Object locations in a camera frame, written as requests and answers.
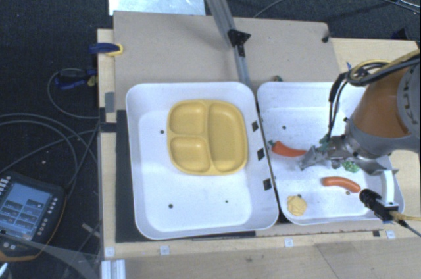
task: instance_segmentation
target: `screen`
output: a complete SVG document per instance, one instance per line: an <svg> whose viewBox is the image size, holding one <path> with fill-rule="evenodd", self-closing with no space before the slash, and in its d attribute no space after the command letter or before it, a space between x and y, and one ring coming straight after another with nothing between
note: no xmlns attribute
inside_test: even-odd
<svg viewBox="0 0 421 279"><path fill-rule="evenodd" d="M0 204L0 230L31 240L51 199L51 194L20 183L11 184Z"/></svg>

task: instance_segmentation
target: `black clamp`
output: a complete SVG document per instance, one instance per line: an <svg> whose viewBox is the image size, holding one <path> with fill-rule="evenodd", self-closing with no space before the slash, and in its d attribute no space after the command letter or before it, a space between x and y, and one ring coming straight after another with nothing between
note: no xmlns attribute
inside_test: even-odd
<svg viewBox="0 0 421 279"><path fill-rule="evenodd" d="M228 31L228 38L230 39L231 45L232 47L238 48L240 57L245 57L244 44L250 37L251 34L246 34L245 32L235 29L230 29Z"/></svg>

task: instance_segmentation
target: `tan cylinder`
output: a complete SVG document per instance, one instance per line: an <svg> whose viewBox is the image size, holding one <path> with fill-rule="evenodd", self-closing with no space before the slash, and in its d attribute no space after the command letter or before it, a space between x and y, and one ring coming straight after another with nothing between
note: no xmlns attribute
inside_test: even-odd
<svg viewBox="0 0 421 279"><path fill-rule="evenodd" d="M371 83L355 109L352 119L363 132L382 138L409 135L397 108L397 88L407 68Z"/></svg>

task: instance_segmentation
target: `yellow round toy food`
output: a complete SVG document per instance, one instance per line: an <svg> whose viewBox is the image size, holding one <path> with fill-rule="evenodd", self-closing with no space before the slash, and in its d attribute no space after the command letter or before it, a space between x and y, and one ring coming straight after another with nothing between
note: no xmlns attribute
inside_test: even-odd
<svg viewBox="0 0 421 279"><path fill-rule="evenodd" d="M305 200L298 196L288 196L288 211L294 216L302 216L307 209Z"/></svg>

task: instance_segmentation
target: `wooden table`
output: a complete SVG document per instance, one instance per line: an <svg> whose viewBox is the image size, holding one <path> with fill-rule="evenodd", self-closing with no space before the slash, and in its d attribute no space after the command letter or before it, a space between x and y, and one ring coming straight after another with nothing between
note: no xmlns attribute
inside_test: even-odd
<svg viewBox="0 0 421 279"><path fill-rule="evenodd" d="M235 80L235 70L230 65L234 59L224 63L228 65L225 72L215 72L212 75L197 75L195 62L192 61L188 68L193 72L191 78L186 77L185 72L179 75L165 67L165 63L172 63L162 57L165 49L162 42L151 37L148 32L144 38L136 37L138 49L131 43L127 35L132 29L129 25L124 32L117 28L124 28L128 24L136 24L132 30L138 32L144 24L153 25L161 30L161 37L176 34L179 37L183 32L189 41L182 42L172 49L175 53L182 53L184 48L186 56L193 58L198 46L204 51L229 50L212 45L222 42L216 31L211 17L203 16L176 16L155 15L139 13L117 13L114 16L114 30L99 30L99 42L114 42L114 37L125 39L123 43L124 54L121 57L108 57L100 54L98 57L99 67L99 105L105 110L105 120L109 124L116 122L116 110L124 107L124 88L134 83L145 82L151 79L148 69L136 67L136 63L148 65L157 64L160 60L159 71L154 72L153 81L212 81L212 80ZM163 20L170 25L164 26ZM174 31L171 21L180 24L180 21L188 21L183 24L183 30ZM256 42L246 44L246 55L259 51L258 57L250 58L249 70L254 87L258 87L263 81L273 76L273 50L278 49L277 58L282 65L276 70L284 68L284 80L288 81L332 81L339 71L347 69L346 62L357 64L366 59L383 58L395 59L413 49L416 44L411 41L369 40L369 39L342 39L330 38L328 44L316 44L315 46L328 46L326 55L323 53L318 58L321 66L314 63L297 66L297 55L300 58L308 58L314 52L311 41L305 41L315 35L320 39L325 36L327 27L321 23L286 22L269 20L247 20L236 18L237 25L242 26L242 31L252 33ZM133 61L130 55L138 51L137 59ZM129 68L124 68L122 62L127 60ZM198 67L203 72L209 71L209 67ZM239 239L209 239L209 240L169 240L137 243L115 242L115 191L116 191L116 134L112 131L101 132L100 143L100 186L101 186L101 212L103 216L103 246L105 260L125 259L127 278L417 278L421 275L419 254L421 254L421 239L412 232L396 224L382 224L378 222L346 222L335 224L322 224L316 226L296 226L293 224L277 224L274 227L257 232L256 237ZM412 216L420 216L420 165L418 155L414 153L396 151L391 156L392 165L400 169L397 179L405 199L405 213ZM421 230L421 222L409 222L409 224ZM379 236L374 236L373 231L379 231Z"/></svg>

